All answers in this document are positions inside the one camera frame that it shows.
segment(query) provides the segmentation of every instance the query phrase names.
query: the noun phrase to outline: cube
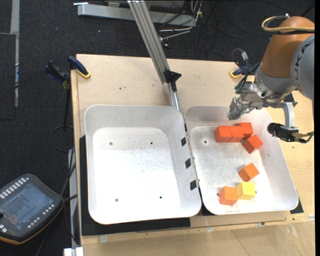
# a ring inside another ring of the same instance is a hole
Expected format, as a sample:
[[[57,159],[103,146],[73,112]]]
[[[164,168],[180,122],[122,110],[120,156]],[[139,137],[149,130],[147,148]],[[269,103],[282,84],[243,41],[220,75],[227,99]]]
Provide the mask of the cube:
[[[242,143],[242,145],[244,146],[246,151],[248,151],[248,153],[251,154],[258,150],[263,145],[263,142],[256,134],[254,134],[251,137],[247,138]]]
[[[240,142],[244,138],[244,133],[240,126],[230,126],[232,138],[229,142]]]
[[[250,200],[256,195],[255,184],[252,182],[242,181],[236,186],[238,198]]]
[[[242,128],[243,137],[245,139],[249,138],[251,135],[254,134],[254,129],[250,122],[241,122],[241,123],[236,123],[235,125],[240,126]]]
[[[238,191],[236,187],[224,186],[220,192],[220,204],[233,206],[238,201]]]
[[[218,143],[229,142],[232,138],[230,126],[218,126],[213,133]]]
[[[257,167],[254,165],[254,163],[249,163],[248,165],[246,165],[245,167],[243,167],[238,174],[240,175],[241,179],[244,182],[248,182],[250,181],[252,178],[254,178],[255,176],[257,176],[259,174],[259,170],[257,169]]]

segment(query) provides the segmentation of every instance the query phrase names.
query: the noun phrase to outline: wooden table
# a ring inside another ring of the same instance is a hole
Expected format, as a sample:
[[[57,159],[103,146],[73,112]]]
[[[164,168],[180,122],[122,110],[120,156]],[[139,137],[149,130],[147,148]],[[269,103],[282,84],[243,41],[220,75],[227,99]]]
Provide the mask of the wooden table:
[[[71,71],[76,177],[80,191],[79,138],[85,135],[86,109],[98,104],[163,106],[170,105],[170,98],[168,87],[160,83],[150,58],[86,54],[78,54],[76,58],[91,72],[91,77],[84,79],[75,70]],[[183,114],[192,106],[229,106],[236,96],[234,86],[240,78],[229,76],[237,68],[232,62],[168,59],[168,63],[171,70],[182,74],[177,91]],[[311,101],[297,91],[293,97],[298,102],[294,108],[295,125],[301,133],[313,131]],[[275,123],[284,123],[282,109],[266,110]],[[214,216],[203,216],[200,212],[190,218],[190,228],[81,235],[85,255],[253,255],[250,252],[270,255],[270,250],[284,255],[314,255],[314,138],[307,144],[280,141],[280,145],[304,212]],[[81,216],[80,193],[77,194]]]

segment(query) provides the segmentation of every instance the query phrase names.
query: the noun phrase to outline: black floor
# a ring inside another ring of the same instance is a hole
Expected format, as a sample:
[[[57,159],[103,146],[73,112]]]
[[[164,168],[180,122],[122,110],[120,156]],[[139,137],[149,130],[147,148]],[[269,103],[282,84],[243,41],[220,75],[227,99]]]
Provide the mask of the black floor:
[[[45,66],[50,60],[68,70],[68,57],[80,53],[149,56],[134,22],[79,17],[74,2],[82,1],[20,1],[19,104],[13,119],[0,119],[0,187],[22,174],[33,173],[57,193],[63,188],[68,175],[68,155],[53,146],[51,134],[64,122],[66,91],[46,75]],[[165,54],[175,59],[231,61],[232,50],[241,48],[247,52],[249,63],[254,65],[263,57],[271,37],[261,29],[262,21],[285,13],[304,14],[314,2],[203,1],[197,29],[170,40]],[[0,9],[6,13],[0,18],[0,33],[9,33],[11,6],[3,4]],[[315,8],[305,17],[314,22]],[[162,37],[166,35],[170,33],[161,33]],[[71,112],[68,124],[72,124]],[[67,151],[73,145],[72,133],[60,130],[54,142]],[[63,213],[47,230],[40,255],[60,256],[64,248],[71,247]],[[47,230],[22,245],[0,242],[0,256],[36,255]]]

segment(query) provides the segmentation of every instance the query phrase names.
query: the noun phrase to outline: yellow block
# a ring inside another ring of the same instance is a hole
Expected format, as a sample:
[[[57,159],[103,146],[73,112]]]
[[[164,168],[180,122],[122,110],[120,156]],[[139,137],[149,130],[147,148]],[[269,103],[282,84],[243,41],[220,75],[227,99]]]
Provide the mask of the yellow block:
[[[250,200],[256,195],[255,184],[252,182],[242,181],[236,186],[238,198],[243,200]]]

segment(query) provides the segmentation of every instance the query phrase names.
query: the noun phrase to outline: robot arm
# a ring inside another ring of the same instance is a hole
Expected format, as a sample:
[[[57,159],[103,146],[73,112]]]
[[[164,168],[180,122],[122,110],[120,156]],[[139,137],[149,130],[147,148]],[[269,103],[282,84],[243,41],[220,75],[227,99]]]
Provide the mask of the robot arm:
[[[285,19],[277,28],[265,27],[273,20]],[[237,120],[243,114],[263,107],[283,108],[285,125],[271,123],[269,133],[287,142],[308,142],[313,132],[300,134],[295,127],[294,106],[291,92],[299,90],[312,100],[314,116],[314,59],[315,24],[299,16],[277,16],[266,19],[262,28],[273,33],[262,61],[253,67],[256,70],[254,82],[247,82],[245,76],[236,86],[238,98],[234,97],[227,115]]]

